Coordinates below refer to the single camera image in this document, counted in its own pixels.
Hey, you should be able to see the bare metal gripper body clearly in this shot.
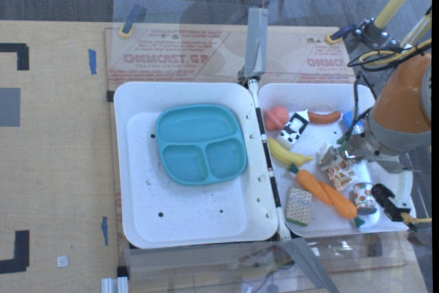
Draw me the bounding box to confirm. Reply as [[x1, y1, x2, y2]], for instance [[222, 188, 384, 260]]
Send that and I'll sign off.
[[342, 132, 401, 163]]

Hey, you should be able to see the blue rounded lump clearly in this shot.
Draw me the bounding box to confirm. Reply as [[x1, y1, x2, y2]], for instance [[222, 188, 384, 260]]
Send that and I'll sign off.
[[342, 110, 365, 132]]

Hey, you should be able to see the orange giraffe pattern carton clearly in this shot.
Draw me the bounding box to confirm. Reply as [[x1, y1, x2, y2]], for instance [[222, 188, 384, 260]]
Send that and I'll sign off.
[[318, 143, 359, 192]]

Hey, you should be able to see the small can with orange print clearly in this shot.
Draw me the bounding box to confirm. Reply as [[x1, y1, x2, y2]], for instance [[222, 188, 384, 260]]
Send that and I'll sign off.
[[352, 182, 379, 216]]

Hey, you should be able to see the brown sausage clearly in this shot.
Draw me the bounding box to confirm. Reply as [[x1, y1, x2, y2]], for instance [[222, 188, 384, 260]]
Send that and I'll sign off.
[[307, 110, 342, 126]]

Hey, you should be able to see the orange carrot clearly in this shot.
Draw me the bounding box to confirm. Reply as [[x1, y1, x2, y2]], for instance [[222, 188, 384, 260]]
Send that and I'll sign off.
[[318, 180, 366, 229], [287, 163, 334, 207]]

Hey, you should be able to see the white plastic tray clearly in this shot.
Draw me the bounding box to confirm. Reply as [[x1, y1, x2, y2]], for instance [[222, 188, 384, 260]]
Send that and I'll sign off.
[[257, 82, 418, 239], [112, 81, 280, 250]]

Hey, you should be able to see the black and white milk carton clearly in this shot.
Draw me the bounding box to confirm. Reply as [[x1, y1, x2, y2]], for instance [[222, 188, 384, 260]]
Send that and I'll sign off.
[[276, 108, 311, 150]]

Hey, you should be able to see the yellow banana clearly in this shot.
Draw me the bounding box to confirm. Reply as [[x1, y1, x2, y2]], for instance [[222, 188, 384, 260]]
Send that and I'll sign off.
[[267, 137, 314, 168]]

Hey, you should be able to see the beige patterned packet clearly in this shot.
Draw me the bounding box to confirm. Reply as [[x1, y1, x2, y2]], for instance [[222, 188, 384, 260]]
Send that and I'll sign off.
[[284, 185, 313, 228]]

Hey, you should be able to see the pink doughnut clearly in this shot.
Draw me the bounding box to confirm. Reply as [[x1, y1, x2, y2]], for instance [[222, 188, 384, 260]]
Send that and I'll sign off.
[[263, 105, 290, 132]]

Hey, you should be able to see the black and white thin rod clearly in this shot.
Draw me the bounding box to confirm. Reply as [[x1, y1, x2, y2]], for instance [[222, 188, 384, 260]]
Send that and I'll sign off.
[[246, 78, 292, 242]]

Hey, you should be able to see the blue divided plate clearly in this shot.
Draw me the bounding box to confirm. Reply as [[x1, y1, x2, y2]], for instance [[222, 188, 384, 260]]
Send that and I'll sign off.
[[154, 104, 248, 187]]

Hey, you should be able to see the brown cardboard board red print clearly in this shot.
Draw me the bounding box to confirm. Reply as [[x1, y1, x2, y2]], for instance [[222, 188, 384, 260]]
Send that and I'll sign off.
[[104, 23, 409, 274]]

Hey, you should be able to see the black cylinder on white bracket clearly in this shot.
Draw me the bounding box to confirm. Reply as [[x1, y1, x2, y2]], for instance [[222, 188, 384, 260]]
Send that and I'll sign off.
[[370, 170, 414, 222]]

